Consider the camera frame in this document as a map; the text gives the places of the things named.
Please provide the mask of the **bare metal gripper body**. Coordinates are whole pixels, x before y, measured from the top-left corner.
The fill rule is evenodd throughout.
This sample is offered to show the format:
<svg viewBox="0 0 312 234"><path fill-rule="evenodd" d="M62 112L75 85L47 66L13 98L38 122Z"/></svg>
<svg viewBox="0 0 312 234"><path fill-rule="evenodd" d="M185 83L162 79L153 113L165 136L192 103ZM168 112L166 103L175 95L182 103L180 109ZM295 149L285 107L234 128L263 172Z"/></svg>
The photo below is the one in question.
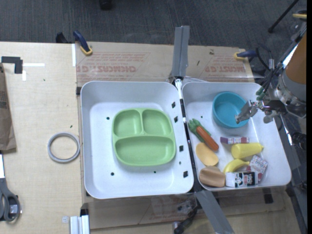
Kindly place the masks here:
<svg viewBox="0 0 312 234"><path fill-rule="evenodd" d="M267 90L257 96L257 101L263 111L306 117L306 102L286 90Z"/></svg>

